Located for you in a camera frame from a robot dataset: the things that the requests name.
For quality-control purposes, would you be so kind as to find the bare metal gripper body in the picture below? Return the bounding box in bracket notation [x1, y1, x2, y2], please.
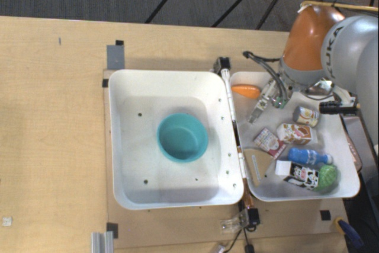
[256, 77, 294, 112]

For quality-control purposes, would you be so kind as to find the orange carrot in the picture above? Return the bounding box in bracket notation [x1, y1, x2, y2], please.
[230, 84, 262, 100]

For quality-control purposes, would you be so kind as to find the pink and white carton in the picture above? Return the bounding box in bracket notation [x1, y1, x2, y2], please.
[253, 127, 287, 157]

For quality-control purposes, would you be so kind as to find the small white and yellow can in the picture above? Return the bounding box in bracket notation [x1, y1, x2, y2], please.
[292, 105, 320, 128]

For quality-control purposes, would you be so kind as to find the white and brown carton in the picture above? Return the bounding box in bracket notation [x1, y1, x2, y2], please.
[276, 123, 314, 146]

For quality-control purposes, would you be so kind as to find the brown cardboard piece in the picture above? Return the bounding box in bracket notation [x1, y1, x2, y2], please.
[242, 148, 275, 188]

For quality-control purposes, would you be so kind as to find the blue bottle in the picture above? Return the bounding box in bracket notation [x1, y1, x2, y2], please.
[287, 147, 334, 166]

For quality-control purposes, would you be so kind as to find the white plastic tray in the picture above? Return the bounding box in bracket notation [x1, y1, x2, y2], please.
[107, 69, 245, 211]
[229, 71, 362, 203]

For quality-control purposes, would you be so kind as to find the teal bowl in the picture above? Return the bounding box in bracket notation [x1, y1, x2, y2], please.
[156, 113, 210, 164]

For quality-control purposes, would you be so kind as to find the black and white cow carton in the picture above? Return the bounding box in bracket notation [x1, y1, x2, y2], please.
[274, 159, 321, 191]

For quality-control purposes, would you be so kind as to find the green broccoli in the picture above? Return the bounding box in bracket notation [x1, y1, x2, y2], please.
[317, 164, 339, 191]

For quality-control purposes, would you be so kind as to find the black block with wires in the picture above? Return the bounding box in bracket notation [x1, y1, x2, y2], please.
[246, 207, 262, 226]
[214, 56, 232, 71]

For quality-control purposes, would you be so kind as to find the black cylinder on white bracket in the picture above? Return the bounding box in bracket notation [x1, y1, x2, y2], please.
[319, 88, 358, 116]

